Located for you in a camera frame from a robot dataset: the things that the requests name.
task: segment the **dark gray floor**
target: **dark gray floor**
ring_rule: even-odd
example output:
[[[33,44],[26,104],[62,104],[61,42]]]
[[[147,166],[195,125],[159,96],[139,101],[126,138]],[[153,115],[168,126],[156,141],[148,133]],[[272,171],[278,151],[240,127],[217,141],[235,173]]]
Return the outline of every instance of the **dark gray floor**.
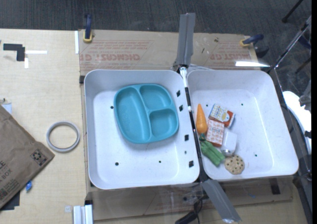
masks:
[[[94,29],[178,32],[179,15],[195,12],[195,32],[263,34],[258,46],[269,51],[260,59],[273,64],[312,13],[312,0],[303,0],[282,23],[297,1],[0,0],[0,28],[76,30],[84,28],[84,15],[90,13]],[[302,95],[311,64],[295,71],[309,57],[308,49],[298,43],[287,55],[278,72],[284,90]]]

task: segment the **orange carrot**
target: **orange carrot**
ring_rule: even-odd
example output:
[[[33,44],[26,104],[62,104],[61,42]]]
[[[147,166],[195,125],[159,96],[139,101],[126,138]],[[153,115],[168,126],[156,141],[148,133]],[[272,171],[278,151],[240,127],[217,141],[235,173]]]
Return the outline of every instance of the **orange carrot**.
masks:
[[[200,104],[198,104],[197,107],[196,129],[199,134],[206,134],[208,130],[205,113],[203,111],[203,107]]]

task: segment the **white ring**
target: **white ring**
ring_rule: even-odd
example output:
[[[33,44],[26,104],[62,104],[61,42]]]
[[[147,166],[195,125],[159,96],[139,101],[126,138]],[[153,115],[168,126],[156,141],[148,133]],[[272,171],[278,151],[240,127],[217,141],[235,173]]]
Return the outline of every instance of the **white ring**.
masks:
[[[69,126],[71,128],[74,129],[74,131],[76,132],[77,134],[77,138],[76,138],[76,141],[74,144],[72,144],[70,147],[66,147],[66,148],[60,148],[60,147],[56,147],[52,144],[51,140],[50,140],[50,135],[51,135],[51,132],[58,126],[61,126],[61,125],[66,125],[66,126]],[[56,122],[54,124],[52,124],[50,126],[50,128],[48,129],[47,133],[46,133],[46,141],[49,145],[50,148],[52,148],[53,150],[57,151],[57,152],[60,152],[60,153],[67,153],[71,150],[73,150],[79,143],[79,140],[80,140],[80,132],[79,132],[79,129],[77,128],[77,126],[71,122],[68,122],[68,121],[61,121],[61,122]]]

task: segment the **blue divided plate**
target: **blue divided plate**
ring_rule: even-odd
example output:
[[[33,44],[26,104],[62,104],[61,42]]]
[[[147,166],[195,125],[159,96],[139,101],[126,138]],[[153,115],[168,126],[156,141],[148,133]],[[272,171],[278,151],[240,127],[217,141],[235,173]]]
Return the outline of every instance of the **blue divided plate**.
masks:
[[[174,102],[158,84],[121,88],[114,96],[114,113],[122,135],[137,144],[167,139],[179,126]]]

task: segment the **yellow clamp pad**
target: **yellow clamp pad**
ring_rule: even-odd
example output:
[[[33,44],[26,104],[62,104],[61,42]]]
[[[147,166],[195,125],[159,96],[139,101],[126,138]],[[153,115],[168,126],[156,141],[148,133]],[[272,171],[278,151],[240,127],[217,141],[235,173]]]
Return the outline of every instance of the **yellow clamp pad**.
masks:
[[[248,46],[250,46],[250,44],[244,44],[244,43],[243,43],[244,40],[246,40],[246,39],[240,40],[240,42],[239,42],[240,46],[241,46],[241,47],[248,47]]]
[[[85,43],[91,43],[91,41],[93,40],[93,32],[90,31],[90,37],[89,37],[89,39],[86,39],[86,38],[85,38],[85,34],[86,34],[86,30],[84,30],[83,41],[84,41]]]

